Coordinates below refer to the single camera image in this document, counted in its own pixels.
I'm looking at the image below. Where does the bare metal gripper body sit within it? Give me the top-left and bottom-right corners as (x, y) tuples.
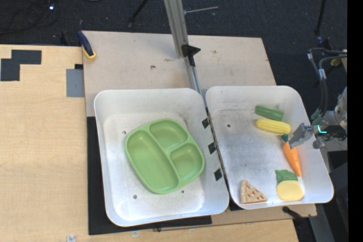
(311, 124), (348, 150)

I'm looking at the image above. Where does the orange toy carrot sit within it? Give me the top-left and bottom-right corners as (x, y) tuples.
(281, 134), (303, 178)

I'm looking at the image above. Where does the yellow toy corn cob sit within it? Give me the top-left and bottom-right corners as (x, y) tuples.
(255, 118), (292, 135)

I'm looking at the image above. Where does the green toy celery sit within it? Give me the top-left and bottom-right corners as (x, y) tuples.
(254, 104), (285, 122)

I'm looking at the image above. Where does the yellow toy pineapple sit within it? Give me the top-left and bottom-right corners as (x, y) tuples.
(275, 169), (305, 202)

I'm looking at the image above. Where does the white plastic tray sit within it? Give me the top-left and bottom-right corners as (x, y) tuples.
(93, 87), (230, 228)
(205, 84), (335, 211)

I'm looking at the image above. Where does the thin black and white rod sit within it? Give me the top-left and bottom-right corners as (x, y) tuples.
(185, 56), (229, 194)

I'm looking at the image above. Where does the green divided plate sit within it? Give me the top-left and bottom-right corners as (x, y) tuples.
(124, 118), (206, 195)

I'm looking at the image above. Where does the pale wooden board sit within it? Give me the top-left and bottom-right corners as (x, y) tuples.
(81, 30), (318, 233)

